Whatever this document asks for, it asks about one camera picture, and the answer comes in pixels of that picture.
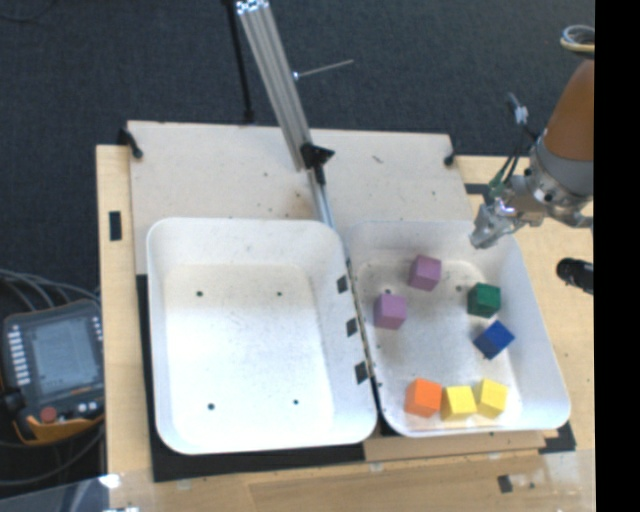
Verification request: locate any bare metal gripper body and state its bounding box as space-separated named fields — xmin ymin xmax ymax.
xmin=495 ymin=172 xmax=595 ymax=230

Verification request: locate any green cube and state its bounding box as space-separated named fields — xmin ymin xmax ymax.
xmin=466 ymin=281 xmax=503 ymax=319

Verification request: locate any purple cube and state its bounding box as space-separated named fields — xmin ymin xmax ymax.
xmin=406 ymin=253 xmax=444 ymax=293
xmin=372 ymin=292 xmax=409 ymax=331

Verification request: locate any blue cube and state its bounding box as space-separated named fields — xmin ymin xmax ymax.
xmin=472 ymin=319 xmax=517 ymax=361

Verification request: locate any white plastic tray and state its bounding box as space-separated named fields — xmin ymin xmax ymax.
xmin=343 ymin=219 xmax=573 ymax=439
xmin=145 ymin=215 xmax=379 ymax=457

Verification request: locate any yellow cube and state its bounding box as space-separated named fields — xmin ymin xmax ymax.
xmin=439 ymin=384 xmax=479 ymax=422
xmin=472 ymin=377 xmax=510 ymax=421

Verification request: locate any orange cube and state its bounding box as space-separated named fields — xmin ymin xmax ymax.
xmin=403 ymin=377 xmax=445 ymax=420

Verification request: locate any pale flat board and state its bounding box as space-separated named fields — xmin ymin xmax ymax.
xmin=126 ymin=119 xmax=559 ymax=464

